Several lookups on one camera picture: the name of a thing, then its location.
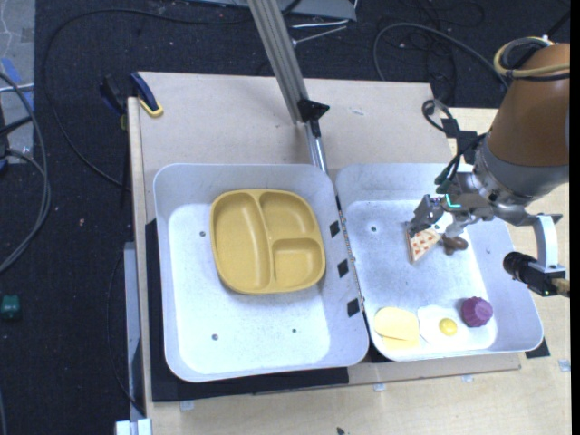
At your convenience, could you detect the yellow divided plate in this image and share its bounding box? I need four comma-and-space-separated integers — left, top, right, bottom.
208, 188, 328, 296

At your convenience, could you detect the white plastic tray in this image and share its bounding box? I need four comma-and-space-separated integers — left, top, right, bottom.
152, 162, 371, 383
334, 162, 545, 363

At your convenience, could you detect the brown toy doughnut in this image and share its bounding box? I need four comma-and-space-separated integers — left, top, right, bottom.
440, 235, 469, 257

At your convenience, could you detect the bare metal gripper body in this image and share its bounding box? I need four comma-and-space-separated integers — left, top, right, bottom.
445, 171, 541, 227

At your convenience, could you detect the toy pizza slice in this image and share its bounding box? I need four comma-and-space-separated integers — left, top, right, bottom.
406, 227, 443, 266

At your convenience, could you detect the brown cardboard board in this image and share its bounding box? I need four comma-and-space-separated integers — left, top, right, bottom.
135, 71, 522, 396

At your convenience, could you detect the white toy fried egg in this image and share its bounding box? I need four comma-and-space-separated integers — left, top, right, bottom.
416, 304, 469, 347

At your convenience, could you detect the yellow toy cheese slice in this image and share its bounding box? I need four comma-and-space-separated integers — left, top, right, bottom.
372, 305, 421, 351

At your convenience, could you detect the black cylinder on white bracket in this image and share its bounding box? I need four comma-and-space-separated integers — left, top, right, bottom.
502, 213, 568, 298

